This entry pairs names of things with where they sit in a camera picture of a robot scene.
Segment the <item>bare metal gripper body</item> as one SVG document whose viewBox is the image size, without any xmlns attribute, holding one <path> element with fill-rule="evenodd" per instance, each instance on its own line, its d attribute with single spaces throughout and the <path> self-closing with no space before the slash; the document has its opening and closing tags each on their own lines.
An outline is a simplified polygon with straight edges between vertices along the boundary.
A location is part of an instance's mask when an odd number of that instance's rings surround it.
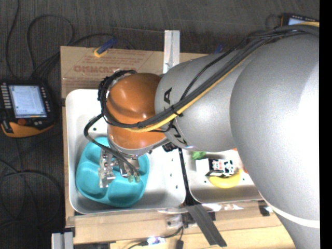
<svg viewBox="0 0 332 249">
<path fill-rule="evenodd" d="M 114 167 L 119 168 L 122 177 L 140 176 L 138 162 L 137 164 L 133 164 L 128 159 L 122 160 L 102 149 L 100 154 L 100 170 L 107 172 L 108 170 L 113 170 Z"/>
</svg>

